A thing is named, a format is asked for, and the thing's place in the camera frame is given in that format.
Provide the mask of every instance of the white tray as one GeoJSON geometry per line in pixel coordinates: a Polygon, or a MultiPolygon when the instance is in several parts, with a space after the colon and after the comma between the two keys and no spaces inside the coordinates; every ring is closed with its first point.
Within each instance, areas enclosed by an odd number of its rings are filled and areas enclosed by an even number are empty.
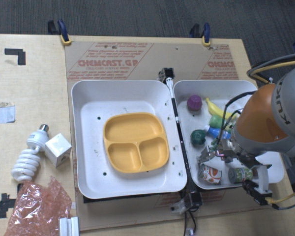
{"type": "MultiPolygon", "coordinates": [[[[214,157],[205,164],[222,171],[222,178],[219,185],[212,185],[204,180],[198,180],[197,156],[201,151],[211,144],[212,138],[206,136],[206,143],[199,147],[191,144],[190,135],[195,129],[203,129],[208,125],[211,114],[208,112],[206,98],[215,103],[221,109],[233,97],[247,91],[254,91],[256,87],[248,81],[179,81],[174,85],[174,95],[176,99],[177,112],[181,122],[183,139],[187,150],[188,163],[194,183],[202,189],[221,189],[239,187],[241,183],[232,184],[228,179],[229,168],[242,167],[242,164],[234,159],[226,164],[218,157],[214,157]],[[187,109],[187,99],[197,94],[202,98],[202,107],[198,112],[191,112],[187,109]]],[[[246,96],[234,102],[227,108],[227,112],[241,109],[246,104],[250,96],[246,96]]],[[[269,151],[256,158],[260,163],[272,164],[268,169],[269,183],[280,182],[284,177],[284,168],[279,153],[269,151]]]]}
{"type": "Polygon", "coordinates": [[[78,187],[90,199],[177,192],[187,182],[167,86],[159,81],[80,81],[72,88],[78,187]],[[165,166],[121,173],[105,152],[103,126],[115,115],[147,112],[162,122],[169,145],[165,166]]]}

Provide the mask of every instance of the red plastic bag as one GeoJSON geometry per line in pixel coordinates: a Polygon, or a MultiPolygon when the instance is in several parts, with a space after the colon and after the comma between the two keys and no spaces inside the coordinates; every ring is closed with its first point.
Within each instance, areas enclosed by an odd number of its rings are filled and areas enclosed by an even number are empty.
{"type": "Polygon", "coordinates": [[[51,177],[48,187],[25,181],[4,236],[58,236],[59,218],[69,218],[71,199],[51,177]]]}

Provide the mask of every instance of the banana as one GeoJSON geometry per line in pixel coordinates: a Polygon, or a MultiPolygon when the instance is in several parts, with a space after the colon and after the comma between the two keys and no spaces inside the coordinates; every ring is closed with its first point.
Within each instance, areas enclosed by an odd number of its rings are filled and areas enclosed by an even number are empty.
{"type": "MultiPolygon", "coordinates": [[[[218,106],[216,106],[214,103],[210,102],[209,98],[206,98],[207,108],[208,112],[211,115],[217,115],[220,118],[223,118],[224,111],[220,109],[218,106]]],[[[231,116],[232,113],[226,112],[225,119],[228,119],[231,116]]]]}

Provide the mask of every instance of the white cube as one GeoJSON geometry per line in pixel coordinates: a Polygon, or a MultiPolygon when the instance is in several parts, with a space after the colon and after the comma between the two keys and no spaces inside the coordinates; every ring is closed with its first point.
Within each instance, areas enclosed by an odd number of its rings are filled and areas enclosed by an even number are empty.
{"type": "Polygon", "coordinates": [[[70,157],[72,146],[62,134],[57,134],[45,145],[45,155],[55,167],[58,167],[70,157]]]}

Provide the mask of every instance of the wooden table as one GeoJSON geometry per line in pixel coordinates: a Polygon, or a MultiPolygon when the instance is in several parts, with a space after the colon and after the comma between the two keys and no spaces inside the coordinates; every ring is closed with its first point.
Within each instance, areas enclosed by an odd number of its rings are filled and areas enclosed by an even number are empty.
{"type": "MultiPolygon", "coordinates": [[[[144,42],[201,44],[191,38],[150,38],[150,37],[99,37],[71,36],[73,41],[100,42],[144,42]]],[[[212,44],[227,44],[230,47],[238,78],[249,80],[246,71],[250,68],[244,45],[239,39],[212,39],[212,44]]],[[[58,36],[51,35],[7,35],[0,34],[0,103],[15,105],[14,123],[0,124],[0,199],[7,193],[13,199],[17,194],[17,182],[10,175],[21,150],[27,148],[28,135],[41,124],[50,127],[49,136],[61,133],[71,140],[68,93],[65,70],[65,51],[58,36]],[[17,65],[17,58],[6,56],[5,48],[24,49],[26,66],[17,65]]],[[[44,156],[41,157],[35,182],[43,186],[53,175],[64,187],[72,201],[75,201],[72,160],[58,168],[44,156]]],[[[285,172],[284,179],[272,184],[271,190],[277,198],[291,194],[292,188],[285,172]]],[[[295,202],[290,199],[282,204],[295,202]]],[[[3,235],[8,219],[0,219],[0,235],[3,235]]],[[[261,209],[255,211],[198,217],[196,235],[247,235],[247,236],[295,236],[295,208],[289,210],[261,209]]],[[[81,232],[81,235],[182,235],[184,220],[148,223],[128,227],[116,227],[81,232]]],[[[193,227],[188,220],[188,227],[193,227]]]]}

